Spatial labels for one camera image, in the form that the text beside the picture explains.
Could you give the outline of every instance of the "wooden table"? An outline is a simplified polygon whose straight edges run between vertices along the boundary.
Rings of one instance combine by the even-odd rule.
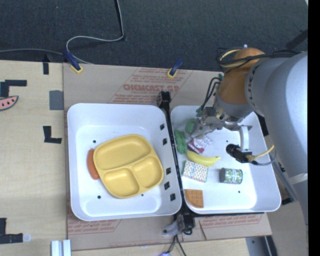
[[[50,110],[50,91],[63,91],[63,65],[0,60],[0,81],[27,80],[27,86],[10,86],[17,103],[0,111],[0,218],[7,218],[7,234],[31,234],[31,241],[0,244],[0,256],[50,255],[53,240],[67,239],[64,111]],[[43,126],[53,138],[45,143]],[[73,251],[72,255],[161,255],[167,244]],[[248,256],[246,240],[224,239],[182,243],[188,256]],[[182,255],[178,246],[172,256]]]

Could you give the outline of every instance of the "green vegetable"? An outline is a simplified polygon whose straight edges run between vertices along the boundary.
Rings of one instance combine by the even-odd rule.
[[[190,119],[185,125],[185,131],[190,134],[194,130],[196,119]]]
[[[175,136],[175,142],[176,142],[176,149],[178,150],[178,152],[180,154],[187,153],[188,146],[186,143],[185,132],[174,130],[174,136]]]

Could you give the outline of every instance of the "pink watermelon slice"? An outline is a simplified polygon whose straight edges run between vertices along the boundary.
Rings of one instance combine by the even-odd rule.
[[[11,108],[18,101],[19,96],[0,98],[0,111]]]

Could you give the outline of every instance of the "blue clamp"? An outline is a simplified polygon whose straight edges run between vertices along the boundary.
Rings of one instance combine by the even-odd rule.
[[[67,50],[62,52],[63,56],[68,60],[71,64],[70,67],[78,74],[80,74],[84,69],[79,65],[76,58]]]
[[[177,75],[177,70],[181,68],[183,62],[184,60],[182,58],[178,59],[174,66],[169,69],[167,77],[173,79]]]

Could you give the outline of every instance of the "green can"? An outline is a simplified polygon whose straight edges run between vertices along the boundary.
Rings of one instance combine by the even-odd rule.
[[[219,179],[222,183],[240,184],[243,180],[243,172],[241,169],[221,168]]]

